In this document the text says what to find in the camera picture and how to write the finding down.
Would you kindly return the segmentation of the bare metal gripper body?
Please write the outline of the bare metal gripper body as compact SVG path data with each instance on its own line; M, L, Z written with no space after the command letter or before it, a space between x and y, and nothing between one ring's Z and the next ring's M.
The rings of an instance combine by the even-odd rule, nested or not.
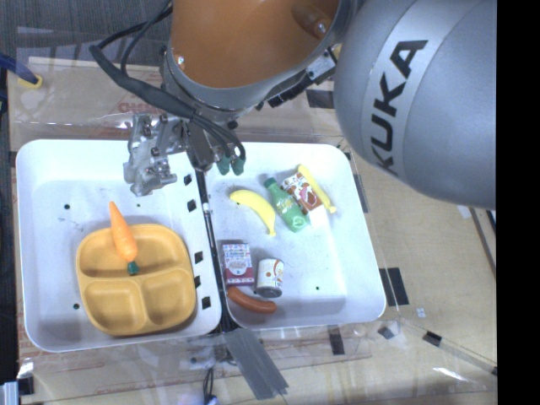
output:
M168 154L186 153L195 170L204 172L217 165L228 172L239 158L235 134L196 112L189 116L168 113L168 128Z

